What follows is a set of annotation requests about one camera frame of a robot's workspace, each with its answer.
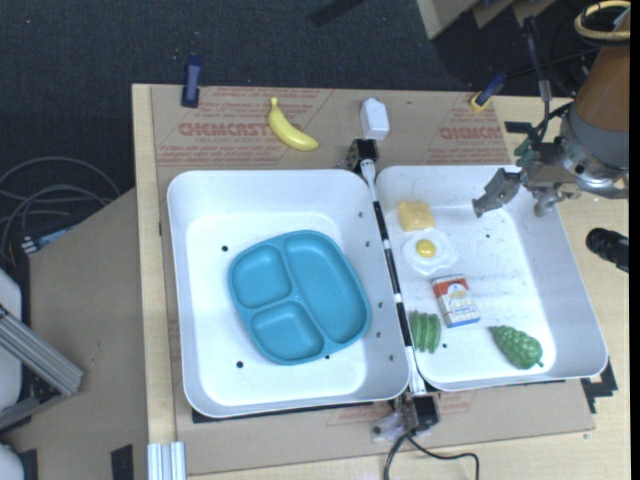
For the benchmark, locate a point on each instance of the thin black and white rod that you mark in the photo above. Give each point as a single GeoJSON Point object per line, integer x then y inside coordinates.
{"type": "Point", "coordinates": [390, 263]}

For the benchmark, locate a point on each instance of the white plastic tray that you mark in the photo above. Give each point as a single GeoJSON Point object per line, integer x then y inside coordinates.
{"type": "Point", "coordinates": [280, 203]}
{"type": "Point", "coordinates": [520, 278]}

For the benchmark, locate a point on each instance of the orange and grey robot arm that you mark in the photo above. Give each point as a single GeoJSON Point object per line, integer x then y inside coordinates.
{"type": "Point", "coordinates": [602, 88]}

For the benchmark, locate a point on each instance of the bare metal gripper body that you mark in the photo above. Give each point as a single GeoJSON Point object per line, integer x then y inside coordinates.
{"type": "Point", "coordinates": [550, 174]}

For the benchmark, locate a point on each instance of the blue divided plate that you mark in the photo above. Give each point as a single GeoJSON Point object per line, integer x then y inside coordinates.
{"type": "Point", "coordinates": [310, 273]}

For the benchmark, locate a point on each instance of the red and white carton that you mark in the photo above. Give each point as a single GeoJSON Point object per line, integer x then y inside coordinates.
{"type": "Point", "coordinates": [456, 300]}

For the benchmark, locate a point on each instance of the white and yellow fried egg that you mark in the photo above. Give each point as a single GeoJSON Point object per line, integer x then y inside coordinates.
{"type": "Point", "coordinates": [426, 250]}

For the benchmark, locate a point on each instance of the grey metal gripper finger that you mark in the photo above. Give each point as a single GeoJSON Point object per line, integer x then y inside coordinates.
{"type": "Point", "coordinates": [545, 204]}
{"type": "Point", "coordinates": [497, 190]}

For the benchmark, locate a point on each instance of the green grapes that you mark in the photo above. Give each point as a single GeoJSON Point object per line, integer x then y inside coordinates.
{"type": "Point", "coordinates": [517, 347]}

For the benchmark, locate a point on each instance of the green sliced vegetable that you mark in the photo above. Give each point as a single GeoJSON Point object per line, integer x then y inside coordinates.
{"type": "Point", "coordinates": [426, 330]}

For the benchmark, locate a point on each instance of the yellow banana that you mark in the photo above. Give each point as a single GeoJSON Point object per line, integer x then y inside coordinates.
{"type": "Point", "coordinates": [290, 134]}

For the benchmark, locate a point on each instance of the brown cardboard board red print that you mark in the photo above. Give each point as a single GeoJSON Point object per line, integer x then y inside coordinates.
{"type": "Point", "coordinates": [320, 435]}

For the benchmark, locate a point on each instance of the yellow cheese slice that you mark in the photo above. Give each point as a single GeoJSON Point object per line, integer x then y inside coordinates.
{"type": "Point", "coordinates": [416, 215]}

